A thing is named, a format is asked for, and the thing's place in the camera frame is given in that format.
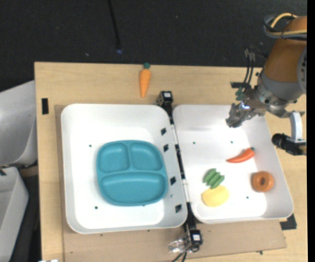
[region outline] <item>red chili pepper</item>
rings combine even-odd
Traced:
[[[241,153],[240,155],[227,159],[227,162],[230,163],[240,163],[240,162],[244,162],[249,160],[250,158],[252,158],[254,156],[254,148],[249,147],[248,149],[246,149],[243,153]]]

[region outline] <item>green vegetable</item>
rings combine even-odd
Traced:
[[[217,172],[216,169],[211,169],[210,171],[208,171],[203,179],[203,183],[208,183],[212,176],[216,174],[216,172]]]
[[[217,188],[225,179],[225,176],[221,175],[220,178],[211,186],[211,189]]]
[[[221,173],[220,172],[216,172],[215,175],[213,175],[213,177],[209,180],[209,182],[207,183],[208,186],[212,186],[213,184],[216,183],[216,181],[220,178]]]

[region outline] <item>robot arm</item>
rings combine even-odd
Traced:
[[[280,20],[288,20],[282,31],[275,29]],[[245,51],[251,68],[247,69],[244,82],[231,84],[233,88],[239,87],[236,100],[240,102],[231,105],[227,125],[239,127],[243,121],[255,115],[263,116],[267,111],[280,118],[290,118],[292,137],[276,134],[272,142],[290,154],[306,154],[300,121],[304,112],[288,112],[286,107],[306,93],[307,16],[289,13],[268,16],[264,19],[264,32],[277,40],[254,88],[250,86],[254,54]]]

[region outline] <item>yellow lemon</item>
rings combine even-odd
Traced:
[[[202,193],[202,199],[208,207],[216,207],[224,204],[229,199],[229,195],[225,186],[218,186],[214,189],[209,188]]]

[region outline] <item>white container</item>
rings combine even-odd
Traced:
[[[293,202],[265,118],[255,117],[241,128],[229,128],[225,123],[229,110],[230,106],[219,105],[177,106],[175,131],[159,106],[73,104],[64,108],[61,127],[69,225],[84,234],[178,227],[186,220],[187,201],[195,217],[209,224],[288,217]],[[97,183],[96,155],[104,144],[119,140],[150,142],[161,151],[168,179],[176,180],[169,183],[164,199],[144,207],[115,206],[104,200]],[[186,186],[175,144],[181,150]],[[252,160],[241,165],[225,161],[247,147],[256,148]],[[225,175],[223,185],[230,191],[229,200],[215,208],[201,200],[207,189],[203,177],[211,168]],[[251,175],[258,170],[274,175],[274,189],[267,193],[253,190]],[[182,209],[176,212],[179,205]]]
[[[34,81],[0,92],[0,166],[37,160]]]
[[[15,167],[0,174],[0,262],[13,253],[20,224],[28,202],[28,191]]]
[[[173,112],[195,217],[209,224],[289,217],[293,201],[265,117],[229,128],[225,121],[229,110],[229,105],[180,105]],[[226,162],[249,147],[255,149],[254,158]],[[218,207],[208,207],[201,199],[208,189],[203,177],[211,168],[225,176],[222,185],[230,192],[229,200]],[[272,190],[260,193],[252,188],[252,175],[258,171],[273,175]]]
[[[151,105],[73,104],[61,114],[66,218],[76,232],[181,226],[187,217],[173,131],[167,113]],[[108,142],[141,140],[161,152],[168,176],[165,197],[146,206],[117,206],[101,195],[96,156]]]

